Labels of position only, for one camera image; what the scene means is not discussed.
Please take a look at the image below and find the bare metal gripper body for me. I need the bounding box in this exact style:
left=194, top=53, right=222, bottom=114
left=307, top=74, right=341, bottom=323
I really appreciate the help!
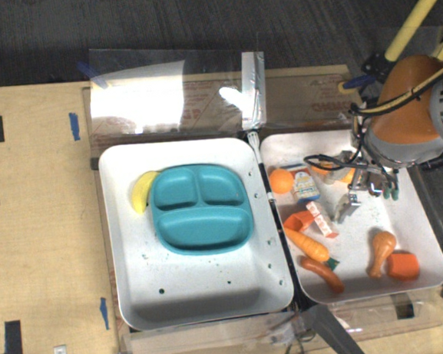
left=341, top=145, right=401, bottom=201

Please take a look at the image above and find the white plastic tray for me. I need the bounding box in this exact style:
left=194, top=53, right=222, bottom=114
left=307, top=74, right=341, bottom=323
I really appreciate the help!
left=95, top=130, right=298, bottom=335
left=257, top=119, right=443, bottom=309

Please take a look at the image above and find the red and white carton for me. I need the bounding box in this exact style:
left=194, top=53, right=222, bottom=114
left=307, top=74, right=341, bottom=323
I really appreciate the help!
left=305, top=198, right=340, bottom=241

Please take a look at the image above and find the clear bottle with orange contents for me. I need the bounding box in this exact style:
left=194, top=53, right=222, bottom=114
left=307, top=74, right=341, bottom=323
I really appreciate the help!
left=309, top=157, right=359, bottom=187

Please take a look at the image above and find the white blue yellow carton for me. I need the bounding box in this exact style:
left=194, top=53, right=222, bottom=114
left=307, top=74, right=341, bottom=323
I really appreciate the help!
left=286, top=162, right=322, bottom=206

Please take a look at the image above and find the orange scoop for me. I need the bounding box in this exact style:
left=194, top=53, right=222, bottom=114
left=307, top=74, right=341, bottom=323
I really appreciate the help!
left=281, top=209, right=317, bottom=235

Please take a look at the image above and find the orange carrot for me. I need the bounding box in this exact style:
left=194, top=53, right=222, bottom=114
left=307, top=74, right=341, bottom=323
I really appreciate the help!
left=284, top=222, right=342, bottom=276

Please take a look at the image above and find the tan chicken drumstick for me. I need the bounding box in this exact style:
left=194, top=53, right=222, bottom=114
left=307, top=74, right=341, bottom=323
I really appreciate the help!
left=363, top=229, right=402, bottom=280

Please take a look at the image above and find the brown sausage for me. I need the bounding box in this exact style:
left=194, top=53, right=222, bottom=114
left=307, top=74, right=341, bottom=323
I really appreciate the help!
left=298, top=252, right=346, bottom=298

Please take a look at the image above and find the orange ball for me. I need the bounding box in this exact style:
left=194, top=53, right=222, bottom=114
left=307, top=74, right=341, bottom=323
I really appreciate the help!
left=267, top=167, right=297, bottom=197

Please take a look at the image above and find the orange cube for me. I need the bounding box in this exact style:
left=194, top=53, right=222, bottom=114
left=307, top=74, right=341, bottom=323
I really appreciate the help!
left=384, top=250, right=422, bottom=283

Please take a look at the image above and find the thin black and white rod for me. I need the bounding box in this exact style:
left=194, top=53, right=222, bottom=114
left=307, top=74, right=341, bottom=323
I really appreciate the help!
left=246, top=128, right=296, bottom=286

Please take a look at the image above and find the blue divided plate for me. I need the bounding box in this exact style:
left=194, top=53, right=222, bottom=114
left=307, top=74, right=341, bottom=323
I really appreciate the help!
left=146, top=158, right=258, bottom=261

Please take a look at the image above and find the yellow banana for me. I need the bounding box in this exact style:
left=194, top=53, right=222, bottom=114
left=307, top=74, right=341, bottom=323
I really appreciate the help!
left=129, top=169, right=164, bottom=217

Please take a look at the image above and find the black cylinder on white bracket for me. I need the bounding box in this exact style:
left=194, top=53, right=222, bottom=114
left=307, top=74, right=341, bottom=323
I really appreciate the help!
left=415, top=150, right=443, bottom=172

